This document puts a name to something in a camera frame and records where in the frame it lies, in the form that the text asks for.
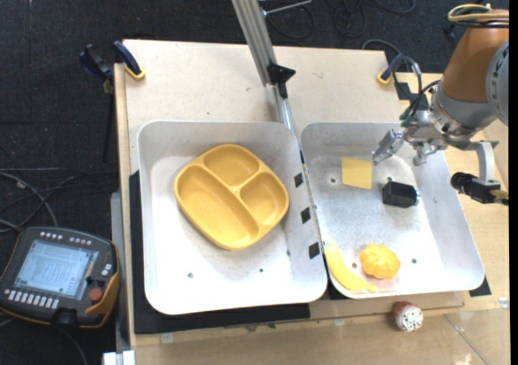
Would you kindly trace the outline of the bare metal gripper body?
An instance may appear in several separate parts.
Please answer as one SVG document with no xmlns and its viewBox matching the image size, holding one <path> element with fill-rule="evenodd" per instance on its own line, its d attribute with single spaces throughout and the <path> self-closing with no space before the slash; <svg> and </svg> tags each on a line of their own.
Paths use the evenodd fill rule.
<svg viewBox="0 0 518 365">
<path fill-rule="evenodd" d="M 403 138 L 414 145 L 468 150 L 476 133 L 476 109 L 467 102 L 433 102 L 429 109 L 401 115 Z"/>
</svg>

